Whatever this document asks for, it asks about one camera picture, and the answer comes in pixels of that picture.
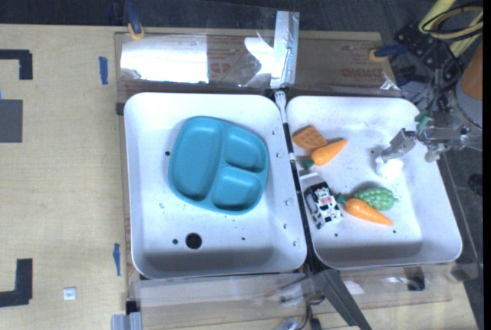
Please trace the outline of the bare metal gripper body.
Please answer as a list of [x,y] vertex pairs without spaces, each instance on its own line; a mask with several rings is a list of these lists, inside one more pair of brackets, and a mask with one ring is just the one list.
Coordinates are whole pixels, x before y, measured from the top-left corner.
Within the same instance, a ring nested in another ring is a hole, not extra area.
[[428,147],[450,149],[468,147],[483,150],[483,130],[465,115],[421,112],[416,116],[417,138]]

